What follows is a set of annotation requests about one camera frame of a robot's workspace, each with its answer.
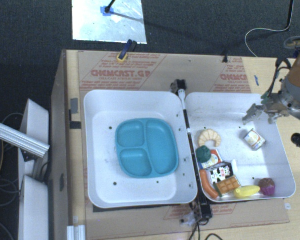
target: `blue mark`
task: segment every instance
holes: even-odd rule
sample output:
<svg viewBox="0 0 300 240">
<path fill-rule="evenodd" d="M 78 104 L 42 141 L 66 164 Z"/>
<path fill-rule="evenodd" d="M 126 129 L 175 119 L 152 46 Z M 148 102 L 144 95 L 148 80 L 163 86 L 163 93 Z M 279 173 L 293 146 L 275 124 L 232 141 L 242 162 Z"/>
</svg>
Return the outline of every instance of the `blue mark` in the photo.
<svg viewBox="0 0 300 240">
<path fill-rule="evenodd" d="M 100 11 L 101 11 L 102 15 L 106 16 L 106 17 L 111 16 L 111 14 L 115 12 L 112 7 L 110 8 L 109 13 L 105 13 L 105 9 L 106 9 L 106 6 L 100 7 Z"/>
<path fill-rule="evenodd" d="M 256 85 L 259 86 L 258 77 L 256 75 L 254 76 L 254 79 L 255 79 Z"/>
</svg>

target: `black floor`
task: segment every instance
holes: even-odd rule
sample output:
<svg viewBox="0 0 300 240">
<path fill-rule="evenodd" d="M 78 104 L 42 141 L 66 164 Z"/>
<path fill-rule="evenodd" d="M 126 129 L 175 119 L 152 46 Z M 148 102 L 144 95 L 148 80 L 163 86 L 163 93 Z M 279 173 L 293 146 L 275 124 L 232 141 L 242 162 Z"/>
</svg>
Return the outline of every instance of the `black floor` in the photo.
<svg viewBox="0 0 300 240">
<path fill-rule="evenodd" d="M 283 30 L 290 0 L 141 0 L 147 45 L 136 52 L 252 56 L 244 39 L 254 28 Z M 248 37 L 260 57 L 292 57 L 284 41 L 300 36 L 300 0 L 289 31 L 255 31 Z M 27 99 L 50 109 L 62 49 L 119 51 L 119 43 L 72 40 L 72 0 L 0 0 L 0 121 L 23 113 Z M 19 116 L 6 124 L 18 128 Z M 1 177 L 18 178 L 17 151 L 5 153 Z M 0 191 L 0 201 L 12 194 Z M 19 203 L 0 207 L 0 222 L 18 238 Z M 9 239 L 0 228 L 0 240 Z"/>
</svg>

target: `white cable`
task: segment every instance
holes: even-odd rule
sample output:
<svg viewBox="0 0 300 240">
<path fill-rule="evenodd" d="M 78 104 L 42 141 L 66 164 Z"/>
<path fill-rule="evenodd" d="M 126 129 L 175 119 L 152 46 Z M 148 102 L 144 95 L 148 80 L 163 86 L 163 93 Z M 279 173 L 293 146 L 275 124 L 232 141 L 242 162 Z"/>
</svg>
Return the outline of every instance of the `white cable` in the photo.
<svg viewBox="0 0 300 240">
<path fill-rule="evenodd" d="M 283 29 L 283 30 L 274 30 L 274 29 L 269 29 L 269 28 L 254 28 L 254 29 L 251 29 L 248 33 L 246 33 L 246 35 L 245 35 L 245 37 L 244 37 L 244 42 L 245 42 L 245 45 L 246 45 L 246 47 L 248 48 L 248 50 L 253 54 L 253 56 L 258 57 L 258 56 L 250 49 L 250 47 L 249 47 L 249 45 L 248 45 L 248 43 L 247 43 L 247 36 L 248 36 L 251 32 L 256 31 L 256 30 L 265 30 L 265 31 L 272 31 L 272 32 L 277 32 L 277 33 L 279 33 L 279 32 L 285 32 L 285 31 L 287 31 L 287 30 L 290 28 L 290 26 L 291 26 L 292 15 L 293 15 L 293 14 L 294 14 L 294 4 L 292 5 L 291 17 L 290 17 L 290 19 L 289 19 L 289 25 L 288 25 L 285 29 Z"/>
</svg>

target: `green ball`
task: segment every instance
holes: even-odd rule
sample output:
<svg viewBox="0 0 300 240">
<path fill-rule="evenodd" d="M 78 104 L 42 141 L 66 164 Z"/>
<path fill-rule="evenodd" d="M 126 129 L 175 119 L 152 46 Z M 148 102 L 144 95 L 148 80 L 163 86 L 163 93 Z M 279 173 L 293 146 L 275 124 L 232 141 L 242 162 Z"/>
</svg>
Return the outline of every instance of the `green ball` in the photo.
<svg viewBox="0 0 300 240">
<path fill-rule="evenodd" d="M 211 151 L 206 146 L 199 147 L 195 151 L 195 154 L 196 154 L 196 159 L 198 160 L 199 163 L 206 163 L 211 158 Z"/>
</svg>

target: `white tray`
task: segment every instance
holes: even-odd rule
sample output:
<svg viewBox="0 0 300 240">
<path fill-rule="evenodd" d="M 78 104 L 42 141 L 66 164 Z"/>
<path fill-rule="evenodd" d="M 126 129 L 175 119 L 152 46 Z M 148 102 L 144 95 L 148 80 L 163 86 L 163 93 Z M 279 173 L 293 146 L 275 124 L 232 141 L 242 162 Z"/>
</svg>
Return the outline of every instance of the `white tray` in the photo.
<svg viewBox="0 0 300 240">
<path fill-rule="evenodd" d="M 233 193 L 222 198 L 211 198 L 217 203 L 289 198 L 296 191 L 296 183 L 276 124 L 268 123 L 268 115 L 243 125 L 242 118 L 252 104 L 260 104 L 258 94 L 243 93 L 191 93 L 186 98 L 195 149 L 198 137 L 206 129 L 213 129 L 221 136 L 221 145 L 217 148 L 224 161 L 236 160 L 238 172 L 235 174 L 242 186 L 258 185 L 263 178 L 272 178 L 275 182 L 275 195 L 261 193 L 245 199 L 237 199 Z M 244 141 L 244 137 L 255 129 L 266 142 L 253 151 Z M 213 148 L 212 141 L 206 143 Z"/>
<path fill-rule="evenodd" d="M 93 90 L 84 98 L 88 194 L 100 208 L 173 205 L 192 202 L 198 193 L 180 99 L 170 92 Z M 168 176 L 134 178 L 119 164 L 115 133 L 124 121 L 156 118 L 175 136 L 179 166 Z"/>
</svg>

